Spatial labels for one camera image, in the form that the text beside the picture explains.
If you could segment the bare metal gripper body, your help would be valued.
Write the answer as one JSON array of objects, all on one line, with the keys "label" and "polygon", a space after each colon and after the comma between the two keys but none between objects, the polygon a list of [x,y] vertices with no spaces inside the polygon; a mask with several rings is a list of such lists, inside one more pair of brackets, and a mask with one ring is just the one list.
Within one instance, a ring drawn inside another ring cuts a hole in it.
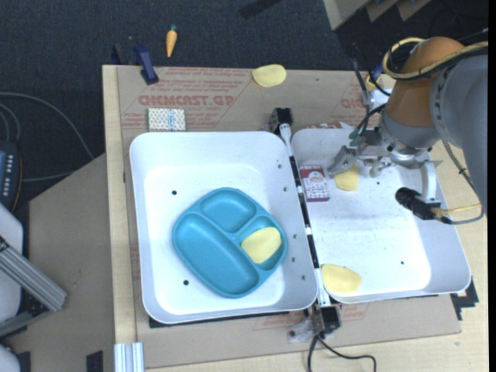
[{"label": "bare metal gripper body", "polygon": [[406,146],[386,130],[367,129],[357,137],[356,144],[356,158],[367,166],[379,160],[383,169],[393,165],[416,169],[429,159],[426,150]]}]

